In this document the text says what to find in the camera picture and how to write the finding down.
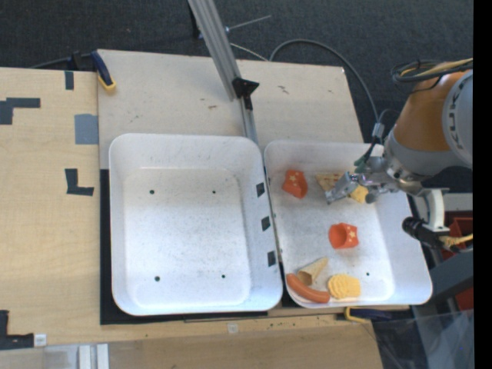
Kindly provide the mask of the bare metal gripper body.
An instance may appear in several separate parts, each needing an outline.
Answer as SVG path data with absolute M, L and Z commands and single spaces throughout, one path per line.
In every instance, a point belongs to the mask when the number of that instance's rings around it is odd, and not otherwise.
M 419 194 L 423 186 L 415 176 L 408 173 L 395 159 L 384 156 L 371 156 L 360 173 L 360 185 L 366 187 L 373 196 L 402 191 Z

